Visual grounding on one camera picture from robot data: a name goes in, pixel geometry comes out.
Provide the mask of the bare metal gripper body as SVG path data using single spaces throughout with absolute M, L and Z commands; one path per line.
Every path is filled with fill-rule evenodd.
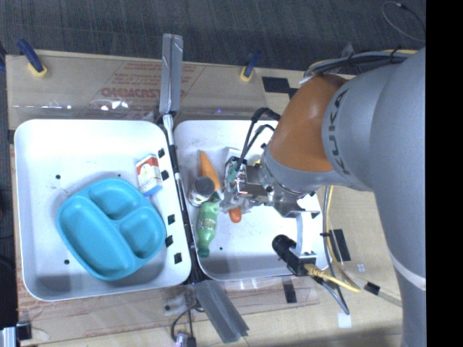
M 279 213 L 300 213 L 298 201 L 312 191 L 312 174 L 280 163 L 234 165 L 234 193 L 251 205 L 267 205 Z

